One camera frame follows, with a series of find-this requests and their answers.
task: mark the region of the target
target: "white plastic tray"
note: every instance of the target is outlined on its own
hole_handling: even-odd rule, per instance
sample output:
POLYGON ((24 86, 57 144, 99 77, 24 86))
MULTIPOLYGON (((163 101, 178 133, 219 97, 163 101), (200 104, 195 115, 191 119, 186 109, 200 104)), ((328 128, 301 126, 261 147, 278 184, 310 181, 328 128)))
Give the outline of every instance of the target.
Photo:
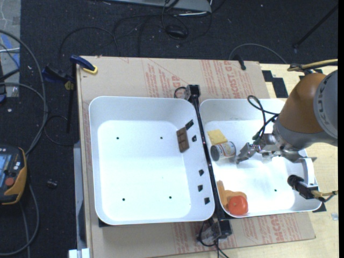
MULTIPOLYGON (((284 105, 278 99, 260 101, 264 109, 270 112, 279 113, 284 105)), ((207 131, 220 129, 235 144, 237 154, 245 143, 252 143, 252 136, 263 124, 262 112, 251 106, 246 99, 205 100, 200 105, 200 115, 208 148, 211 143, 207 131)), ((272 132, 272 126, 267 126, 266 133, 272 132)), ((223 181, 225 189, 241 191, 247 195, 248 213, 235 216, 226 212, 230 216, 243 218, 313 211, 321 205, 316 199, 304 199, 287 183, 292 174, 304 177, 301 163, 292 163, 282 157, 263 163, 261 154, 256 153, 238 165, 229 160, 212 161, 212 165, 216 181, 223 181)))
POLYGON ((97 97, 89 115, 95 208, 101 221, 167 223, 203 221, 213 215, 207 162, 196 111, 189 102, 97 97), (190 120, 190 149, 181 153, 176 131, 190 120))

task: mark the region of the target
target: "tomato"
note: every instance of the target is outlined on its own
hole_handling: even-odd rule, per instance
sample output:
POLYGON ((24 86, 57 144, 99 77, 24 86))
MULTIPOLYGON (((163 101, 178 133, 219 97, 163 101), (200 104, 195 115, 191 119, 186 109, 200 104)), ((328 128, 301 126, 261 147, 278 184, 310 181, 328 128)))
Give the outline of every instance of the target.
POLYGON ((242 195, 233 196, 227 205, 230 214, 243 215, 248 212, 247 199, 242 195))

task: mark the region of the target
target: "dark carpet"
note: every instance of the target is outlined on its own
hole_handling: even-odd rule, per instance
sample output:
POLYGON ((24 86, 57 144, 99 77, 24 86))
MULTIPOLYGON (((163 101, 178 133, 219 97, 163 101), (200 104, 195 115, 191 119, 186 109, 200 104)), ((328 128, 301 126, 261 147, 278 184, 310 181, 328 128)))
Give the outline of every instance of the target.
MULTIPOLYGON (((67 73, 72 54, 226 60, 242 44, 262 45, 281 57, 254 45, 236 49, 235 54, 247 61, 306 64, 338 58, 338 10, 297 50, 292 46, 337 4, 338 0, 213 0, 212 15, 178 19, 171 14, 184 11, 166 9, 165 25, 179 24, 189 31, 185 40, 176 40, 163 30, 162 8, 95 0, 21 0, 20 38, 40 68, 51 63, 67 73)), ((38 70, 23 47, 20 82, 41 91, 38 70)), ((62 83, 46 83, 46 95, 49 116, 56 117, 49 119, 46 133, 28 159, 28 180, 40 212, 30 252, 31 257, 61 258, 76 248, 73 144, 78 141, 77 104, 71 132, 66 133, 69 92, 62 83), (47 186, 50 179, 56 188, 47 186)), ((1 142, 27 150, 43 113, 40 98, 21 89, 19 98, 0 105, 1 142)), ((36 211, 28 189, 22 205, 31 237, 36 211)), ((25 242, 19 205, 0 207, 0 253, 16 251, 25 242)), ((27 257, 27 251, 13 257, 27 257)))

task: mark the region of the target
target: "yellow multimeter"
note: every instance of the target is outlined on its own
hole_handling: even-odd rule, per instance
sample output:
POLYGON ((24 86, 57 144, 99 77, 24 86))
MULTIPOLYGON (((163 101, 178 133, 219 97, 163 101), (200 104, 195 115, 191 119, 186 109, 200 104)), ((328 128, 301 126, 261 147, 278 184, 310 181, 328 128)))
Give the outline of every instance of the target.
POLYGON ((17 203, 25 188, 26 157, 19 147, 0 144, 0 204, 17 203))

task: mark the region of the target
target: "tin can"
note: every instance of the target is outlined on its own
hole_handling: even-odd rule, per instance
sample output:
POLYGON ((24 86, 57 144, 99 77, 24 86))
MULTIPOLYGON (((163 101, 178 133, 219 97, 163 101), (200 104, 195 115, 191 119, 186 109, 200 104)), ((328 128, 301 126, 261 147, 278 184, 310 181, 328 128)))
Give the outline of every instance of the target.
POLYGON ((234 157, 237 153, 235 145, 233 142, 228 141, 223 144, 217 144, 210 147, 210 154, 213 161, 218 161, 219 159, 234 157))

